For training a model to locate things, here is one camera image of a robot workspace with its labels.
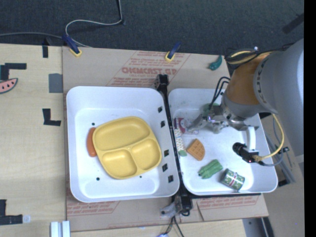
yellow divided dish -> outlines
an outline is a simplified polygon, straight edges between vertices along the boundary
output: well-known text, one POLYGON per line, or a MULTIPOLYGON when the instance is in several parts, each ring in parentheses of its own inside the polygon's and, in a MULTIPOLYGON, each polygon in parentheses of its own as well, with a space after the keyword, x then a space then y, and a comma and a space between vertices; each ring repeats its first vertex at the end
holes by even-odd
POLYGON ((153 131, 138 117, 100 125, 93 132, 92 141, 103 168, 113 178, 137 176, 161 162, 161 149, 153 131))

green toy vegetable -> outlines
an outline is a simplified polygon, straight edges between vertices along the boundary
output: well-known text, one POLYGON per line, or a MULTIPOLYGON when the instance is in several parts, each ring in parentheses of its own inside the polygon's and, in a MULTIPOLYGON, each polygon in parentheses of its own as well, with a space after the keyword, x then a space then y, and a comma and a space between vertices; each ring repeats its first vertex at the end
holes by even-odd
POLYGON ((208 165, 202 167, 198 175, 202 177, 202 179, 207 179, 212 177, 215 173, 218 171, 221 171, 223 169, 223 166, 219 163, 217 159, 211 161, 208 165))

blue clamp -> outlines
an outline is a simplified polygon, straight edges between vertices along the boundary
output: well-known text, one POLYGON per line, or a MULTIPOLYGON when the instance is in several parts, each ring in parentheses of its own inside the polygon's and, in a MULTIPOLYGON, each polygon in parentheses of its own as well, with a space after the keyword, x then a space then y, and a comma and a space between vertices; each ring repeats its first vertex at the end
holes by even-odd
POLYGON ((181 42, 177 42, 174 47, 169 51, 167 52, 166 56, 164 57, 164 59, 167 61, 167 62, 171 62, 174 58, 174 55, 176 52, 178 52, 178 50, 180 49, 180 46, 181 46, 181 42))
POLYGON ((62 36, 63 41, 67 43, 67 45, 70 47, 70 52, 76 56, 79 57, 82 54, 82 51, 77 47, 76 43, 73 41, 72 38, 69 37, 69 35, 64 34, 62 36))
POLYGON ((221 55, 218 56, 217 60, 212 62, 208 68, 213 71, 217 70, 221 66, 222 60, 223 60, 222 56, 221 55))

teal object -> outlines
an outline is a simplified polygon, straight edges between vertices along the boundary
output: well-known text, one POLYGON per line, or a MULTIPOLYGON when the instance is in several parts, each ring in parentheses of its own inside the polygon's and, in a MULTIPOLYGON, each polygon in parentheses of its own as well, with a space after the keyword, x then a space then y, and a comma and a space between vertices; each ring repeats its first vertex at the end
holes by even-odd
POLYGON ((210 70, 217 70, 220 66, 221 66, 221 64, 222 64, 222 61, 223 61, 223 58, 222 58, 222 56, 220 55, 220 56, 218 56, 218 58, 217 58, 217 60, 216 61, 214 61, 214 62, 212 62, 210 65, 209 65, 209 69, 210 70))

tin can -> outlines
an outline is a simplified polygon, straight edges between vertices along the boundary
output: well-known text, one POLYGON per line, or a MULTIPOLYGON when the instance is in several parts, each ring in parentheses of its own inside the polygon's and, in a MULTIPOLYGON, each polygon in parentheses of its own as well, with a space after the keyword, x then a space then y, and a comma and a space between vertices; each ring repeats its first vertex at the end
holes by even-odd
POLYGON ((238 175, 237 172, 226 169, 221 177, 221 183, 225 184, 232 189, 239 191, 245 182, 245 178, 238 175))

